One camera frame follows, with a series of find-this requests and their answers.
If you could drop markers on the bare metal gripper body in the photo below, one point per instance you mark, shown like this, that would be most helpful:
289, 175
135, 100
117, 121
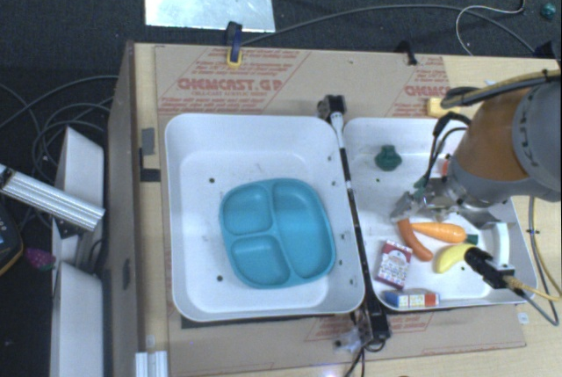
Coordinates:
441, 199

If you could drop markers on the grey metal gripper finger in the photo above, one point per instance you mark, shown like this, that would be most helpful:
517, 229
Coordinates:
422, 204
401, 207

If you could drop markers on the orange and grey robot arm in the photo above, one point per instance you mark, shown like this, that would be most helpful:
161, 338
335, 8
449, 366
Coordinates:
505, 147

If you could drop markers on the white plastic tray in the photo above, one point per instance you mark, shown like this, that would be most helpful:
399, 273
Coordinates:
197, 208
377, 208

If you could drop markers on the orange carrot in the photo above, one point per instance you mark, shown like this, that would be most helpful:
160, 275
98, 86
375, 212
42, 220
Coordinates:
439, 231

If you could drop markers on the orange sausage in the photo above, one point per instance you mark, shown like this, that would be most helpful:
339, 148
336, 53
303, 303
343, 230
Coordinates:
412, 241

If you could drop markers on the green broccoli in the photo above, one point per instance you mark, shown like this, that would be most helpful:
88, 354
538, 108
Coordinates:
387, 159

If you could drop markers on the thin black and white rod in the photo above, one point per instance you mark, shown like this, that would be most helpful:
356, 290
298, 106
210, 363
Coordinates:
351, 195

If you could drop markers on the red and white carton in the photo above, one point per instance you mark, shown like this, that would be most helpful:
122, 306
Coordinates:
394, 264

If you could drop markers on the yellow banana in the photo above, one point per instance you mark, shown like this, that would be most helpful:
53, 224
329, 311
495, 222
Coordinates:
448, 258

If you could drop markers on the small blue white orange box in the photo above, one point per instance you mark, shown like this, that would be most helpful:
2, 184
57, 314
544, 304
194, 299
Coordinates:
412, 299

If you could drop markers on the pale yellow block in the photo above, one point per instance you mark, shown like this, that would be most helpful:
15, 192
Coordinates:
435, 106

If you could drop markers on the blue divided plate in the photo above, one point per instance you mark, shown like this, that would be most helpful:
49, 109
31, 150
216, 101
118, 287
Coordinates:
281, 234

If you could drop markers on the brown cardboard board red print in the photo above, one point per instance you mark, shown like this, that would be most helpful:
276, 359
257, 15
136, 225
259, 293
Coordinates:
272, 81

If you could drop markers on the small green toy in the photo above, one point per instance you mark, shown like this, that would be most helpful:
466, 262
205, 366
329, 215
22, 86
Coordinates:
549, 10

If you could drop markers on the purple grapes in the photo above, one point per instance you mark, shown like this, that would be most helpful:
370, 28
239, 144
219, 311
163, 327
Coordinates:
39, 259

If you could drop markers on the black cylinder on white bracket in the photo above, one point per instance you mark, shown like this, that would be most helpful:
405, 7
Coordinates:
485, 267

